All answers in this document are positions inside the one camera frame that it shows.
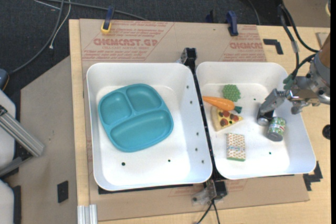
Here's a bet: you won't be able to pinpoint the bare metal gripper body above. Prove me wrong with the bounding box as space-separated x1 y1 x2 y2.
285 67 331 108

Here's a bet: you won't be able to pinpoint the black can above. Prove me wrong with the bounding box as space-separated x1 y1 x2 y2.
256 110 276 127

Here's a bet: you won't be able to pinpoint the green can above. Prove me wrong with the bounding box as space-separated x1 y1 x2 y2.
267 116 287 143

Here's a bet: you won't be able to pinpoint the green grapes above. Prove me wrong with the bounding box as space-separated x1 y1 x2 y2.
222 84 242 103

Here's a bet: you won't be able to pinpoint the orange carrot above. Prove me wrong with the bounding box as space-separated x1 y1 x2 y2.
202 95 243 114

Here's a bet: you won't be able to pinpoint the pizza slice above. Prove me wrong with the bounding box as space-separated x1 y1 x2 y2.
209 105 244 132

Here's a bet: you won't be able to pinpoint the patterned small carton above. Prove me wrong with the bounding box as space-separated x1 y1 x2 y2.
226 132 247 162

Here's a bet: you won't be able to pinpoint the white plastic tray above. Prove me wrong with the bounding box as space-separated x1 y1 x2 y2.
86 61 214 191
195 61 317 180

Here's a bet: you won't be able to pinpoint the brown cardboard board red print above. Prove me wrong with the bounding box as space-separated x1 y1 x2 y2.
78 18 311 222

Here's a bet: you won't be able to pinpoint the blue divided plate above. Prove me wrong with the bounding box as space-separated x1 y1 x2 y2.
97 83 175 154

